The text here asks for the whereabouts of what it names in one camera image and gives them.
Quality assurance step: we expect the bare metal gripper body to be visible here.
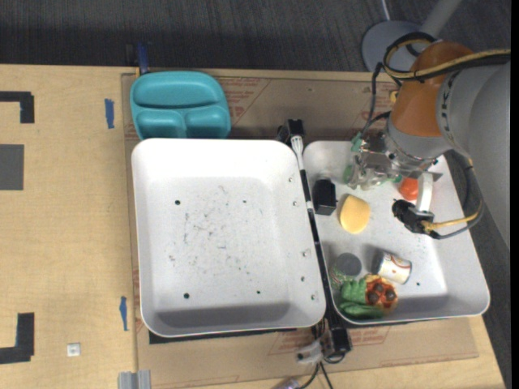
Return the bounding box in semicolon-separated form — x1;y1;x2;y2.
349;132;431;190

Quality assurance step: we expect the orange toy carrot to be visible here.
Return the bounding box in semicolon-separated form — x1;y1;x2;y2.
397;176;420;202

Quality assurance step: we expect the yellow toy bread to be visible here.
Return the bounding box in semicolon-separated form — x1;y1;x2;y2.
337;193;371;235

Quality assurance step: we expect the small black box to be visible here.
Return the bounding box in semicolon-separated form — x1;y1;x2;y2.
311;177;338;216

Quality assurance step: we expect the white plastic tray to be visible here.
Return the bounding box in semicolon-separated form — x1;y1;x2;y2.
302;139;491;326
130;137;328;339

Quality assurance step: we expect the thin black and white rod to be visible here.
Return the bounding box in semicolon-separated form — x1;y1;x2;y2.
290;135;338;328

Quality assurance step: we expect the brown cardboard board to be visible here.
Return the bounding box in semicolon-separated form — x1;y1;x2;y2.
121;67;480;382

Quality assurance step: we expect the grey-topped striped can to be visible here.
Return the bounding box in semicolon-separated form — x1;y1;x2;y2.
328;252;363;292

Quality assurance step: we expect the white printed can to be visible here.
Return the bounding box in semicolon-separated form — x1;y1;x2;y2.
371;250;414;286

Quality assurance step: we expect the grey floor stand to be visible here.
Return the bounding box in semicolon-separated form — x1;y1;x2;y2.
361;0;480;73

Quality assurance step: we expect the toy pizza slice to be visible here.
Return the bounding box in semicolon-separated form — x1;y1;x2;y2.
362;273;400;314

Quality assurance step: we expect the green toy broccoli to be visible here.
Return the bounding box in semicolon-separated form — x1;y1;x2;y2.
337;278;384;321

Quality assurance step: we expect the teal divided plate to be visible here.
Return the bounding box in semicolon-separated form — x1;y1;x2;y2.
129;70;233;141

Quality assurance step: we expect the black cylinder on white bracket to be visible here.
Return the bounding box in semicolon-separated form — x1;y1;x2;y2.
391;171;436;235

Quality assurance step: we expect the black block with wires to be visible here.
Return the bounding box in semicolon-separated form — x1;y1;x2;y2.
277;118;306;144
323;325;354;359

